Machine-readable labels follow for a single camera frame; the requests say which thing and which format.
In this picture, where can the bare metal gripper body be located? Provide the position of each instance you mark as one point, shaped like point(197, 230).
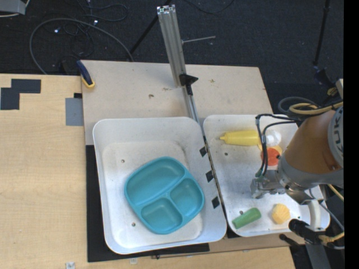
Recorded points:
point(267, 185)

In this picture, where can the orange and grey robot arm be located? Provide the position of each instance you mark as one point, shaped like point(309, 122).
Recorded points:
point(308, 147)

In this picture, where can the orange round toy food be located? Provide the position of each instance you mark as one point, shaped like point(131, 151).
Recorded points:
point(271, 157)

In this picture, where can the yellow ridged toy food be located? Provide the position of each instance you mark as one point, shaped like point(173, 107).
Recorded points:
point(281, 214)

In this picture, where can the white plastic tray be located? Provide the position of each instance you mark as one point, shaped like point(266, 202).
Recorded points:
point(238, 172)
point(112, 139)

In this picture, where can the small yellow toy piece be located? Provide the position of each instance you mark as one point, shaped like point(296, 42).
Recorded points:
point(278, 148)

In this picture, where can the green cylinder toy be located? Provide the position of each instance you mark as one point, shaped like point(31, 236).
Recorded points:
point(246, 218)

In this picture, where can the white round toy food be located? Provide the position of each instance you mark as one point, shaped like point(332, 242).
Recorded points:
point(274, 137)

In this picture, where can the yellow squeeze bottle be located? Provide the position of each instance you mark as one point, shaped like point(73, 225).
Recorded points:
point(244, 138)

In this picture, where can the blue divided plate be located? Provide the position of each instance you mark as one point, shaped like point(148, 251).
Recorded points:
point(164, 195)

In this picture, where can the pale wood board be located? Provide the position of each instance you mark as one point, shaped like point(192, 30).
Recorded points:
point(134, 91)

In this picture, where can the black cylinder on white bracket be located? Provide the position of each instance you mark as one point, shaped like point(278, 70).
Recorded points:
point(304, 230)

